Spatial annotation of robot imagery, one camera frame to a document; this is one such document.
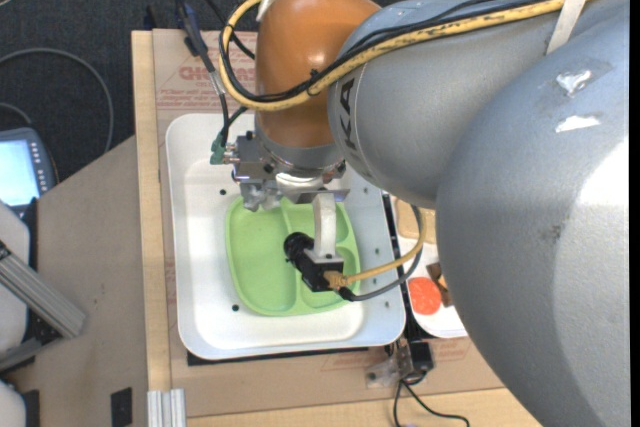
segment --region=monitor screen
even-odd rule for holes
[[[39,197],[27,141],[0,141],[0,200],[9,206],[26,205]]]

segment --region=metal bracket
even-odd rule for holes
[[[317,194],[313,198],[315,234],[313,252],[320,258],[336,256],[336,198],[333,194]]]
[[[365,370],[367,388],[395,386],[400,379],[404,379],[414,372],[407,340],[401,338],[392,347],[393,353],[388,359]]]
[[[85,314],[0,241],[0,284],[65,338],[82,331]]]
[[[184,390],[147,392],[149,427],[187,427],[187,408]]]

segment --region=yellow cable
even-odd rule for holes
[[[427,213],[423,209],[420,210],[420,233],[418,234],[418,240],[405,255],[394,260],[393,262],[389,262],[384,265],[380,265],[378,267],[374,267],[372,269],[367,269],[366,271],[359,272],[357,274],[351,274],[349,276],[345,276],[335,271],[328,271],[324,273],[325,279],[329,282],[329,287],[333,289],[338,289],[342,287],[349,286],[356,281],[361,281],[363,279],[372,278],[373,276],[377,276],[378,274],[382,274],[383,272],[387,272],[393,269],[404,265],[409,260],[411,260],[415,255],[418,254],[418,251],[422,249],[425,239],[427,238],[427,222],[428,217]]]
[[[247,0],[246,2],[244,2],[231,15],[229,24],[231,26],[235,26],[237,21],[248,10],[260,1],[261,0]],[[464,18],[455,22],[445,23],[439,26],[428,27],[425,29],[418,29],[407,34],[396,36],[395,38],[383,41],[356,54],[353,58],[344,62],[343,64],[329,72],[326,76],[322,77],[322,79],[320,79],[318,82],[313,84],[309,88],[308,92],[305,91],[292,98],[280,100],[277,102],[256,102],[254,100],[246,98],[239,91],[237,91],[233,86],[231,80],[229,80],[229,76],[224,69],[222,57],[220,57],[220,75],[227,92],[231,96],[233,96],[233,98],[237,100],[241,105],[257,111],[278,111],[282,109],[288,109],[290,107],[294,107],[296,105],[300,105],[303,102],[306,102],[311,96],[315,96],[324,89],[327,89],[332,84],[335,84],[336,81],[344,77],[347,73],[355,70],[359,66],[362,66],[366,62],[393,50],[445,36],[462,34],[465,32],[471,32],[478,29],[484,29],[487,27],[493,27],[496,25],[526,20],[529,18],[553,13],[562,9],[564,1],[565,0],[545,0],[527,6],[510,8],[503,11],[496,11],[495,13],[470,16],[469,18]],[[228,51],[231,34],[231,27],[226,27],[223,32],[223,49],[225,52]]]

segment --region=white plate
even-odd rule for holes
[[[211,142],[222,126],[220,114],[187,114],[166,133],[176,261],[178,328],[194,355],[209,360],[386,345],[405,325],[400,290],[335,310],[290,317],[263,316],[242,305],[227,263],[225,218],[240,196],[231,166],[209,164]],[[253,129],[245,114],[229,140]],[[362,269],[393,260],[382,192],[347,171],[329,188],[349,188],[344,206],[356,237]],[[395,279],[389,271],[364,280],[367,293]]]

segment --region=green divided plate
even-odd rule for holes
[[[314,236],[311,204],[295,205],[286,198],[280,207],[251,212],[242,198],[227,210],[227,258],[242,301],[263,315],[304,315],[345,304],[335,292],[312,292],[300,272],[286,261],[284,240],[300,231]],[[360,272],[360,258],[351,222],[344,206],[336,205],[336,251],[344,259],[344,273]],[[359,283],[351,289],[356,292]]]

